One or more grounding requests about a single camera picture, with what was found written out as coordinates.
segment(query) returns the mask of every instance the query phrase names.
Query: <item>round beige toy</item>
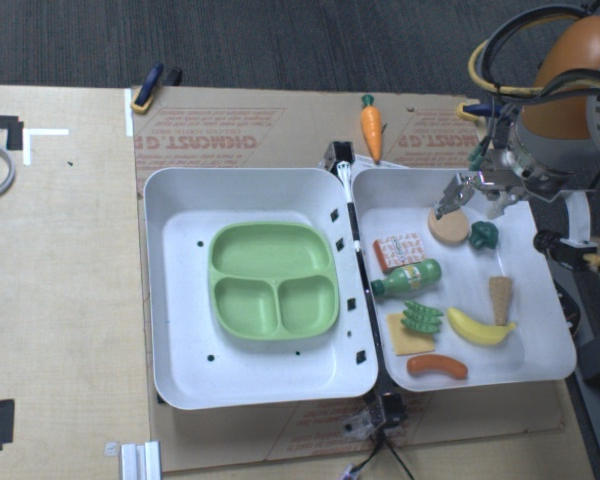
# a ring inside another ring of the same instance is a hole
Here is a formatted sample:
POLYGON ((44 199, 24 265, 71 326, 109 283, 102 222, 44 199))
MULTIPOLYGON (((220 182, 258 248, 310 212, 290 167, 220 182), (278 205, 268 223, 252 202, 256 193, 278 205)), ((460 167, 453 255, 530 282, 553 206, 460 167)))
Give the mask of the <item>round beige toy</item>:
POLYGON ((429 212, 429 231, 443 244, 458 245, 469 236, 469 221, 462 209, 447 213, 439 220, 432 209, 429 212))

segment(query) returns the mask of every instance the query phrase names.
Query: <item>green plate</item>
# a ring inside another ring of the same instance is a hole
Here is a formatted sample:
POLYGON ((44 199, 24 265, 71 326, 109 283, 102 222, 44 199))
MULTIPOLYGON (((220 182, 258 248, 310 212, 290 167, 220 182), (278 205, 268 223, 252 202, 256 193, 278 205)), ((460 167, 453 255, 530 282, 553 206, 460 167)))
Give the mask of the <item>green plate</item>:
POLYGON ((331 247, 304 224, 223 228, 211 242, 209 280, 218 321, 240 338, 308 338, 325 332, 338 317, 331 247))

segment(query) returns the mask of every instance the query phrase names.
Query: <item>silver ring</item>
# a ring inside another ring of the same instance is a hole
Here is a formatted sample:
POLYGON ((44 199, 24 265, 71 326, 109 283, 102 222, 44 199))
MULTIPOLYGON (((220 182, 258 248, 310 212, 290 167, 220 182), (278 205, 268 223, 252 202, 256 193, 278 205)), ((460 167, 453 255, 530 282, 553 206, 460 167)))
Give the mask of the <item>silver ring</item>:
POLYGON ((2 194, 4 194, 7 191, 7 189, 13 183, 13 179, 16 176, 16 166, 13 163, 13 158, 11 158, 11 155, 9 154, 9 152, 1 146, 0 146, 0 157, 2 157, 4 159, 4 161, 7 163, 7 166, 9 167, 9 172, 7 173, 7 177, 4 179, 4 181, 2 183, 0 183, 0 196, 1 196, 2 194))

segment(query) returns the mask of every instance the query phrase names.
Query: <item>banana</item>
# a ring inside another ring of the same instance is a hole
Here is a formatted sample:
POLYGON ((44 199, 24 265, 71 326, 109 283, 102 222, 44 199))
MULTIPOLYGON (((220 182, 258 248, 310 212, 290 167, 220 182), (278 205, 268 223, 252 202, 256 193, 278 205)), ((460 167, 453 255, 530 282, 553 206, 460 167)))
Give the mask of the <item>banana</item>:
POLYGON ((454 307, 447 309, 447 319, 454 331, 478 345, 497 345, 517 327, 515 322, 509 322, 507 325, 486 325, 454 307))

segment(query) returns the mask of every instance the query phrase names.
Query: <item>green bottle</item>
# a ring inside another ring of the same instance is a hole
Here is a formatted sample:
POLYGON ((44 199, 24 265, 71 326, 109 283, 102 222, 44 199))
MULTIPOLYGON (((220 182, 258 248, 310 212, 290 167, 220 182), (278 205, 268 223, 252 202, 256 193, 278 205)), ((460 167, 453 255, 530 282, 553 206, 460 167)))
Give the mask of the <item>green bottle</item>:
POLYGON ((371 282, 376 297, 385 293, 407 293, 435 283, 442 277, 442 269, 436 260, 427 259, 398 267, 385 279, 371 282))

